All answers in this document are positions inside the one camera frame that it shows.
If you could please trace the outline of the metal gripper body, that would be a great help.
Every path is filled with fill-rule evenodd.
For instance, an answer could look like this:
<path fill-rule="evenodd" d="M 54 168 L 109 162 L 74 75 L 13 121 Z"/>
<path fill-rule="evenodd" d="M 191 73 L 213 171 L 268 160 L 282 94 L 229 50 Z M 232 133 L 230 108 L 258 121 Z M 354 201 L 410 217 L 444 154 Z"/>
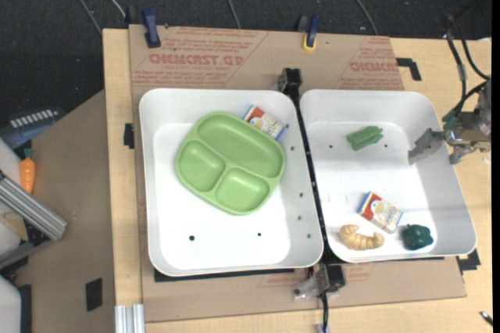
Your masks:
<path fill-rule="evenodd" d="M 473 91 L 477 105 L 473 111 L 449 113 L 444 129 L 445 140 L 454 144 L 468 144 L 471 152 L 491 150 L 491 81 L 486 81 Z"/>

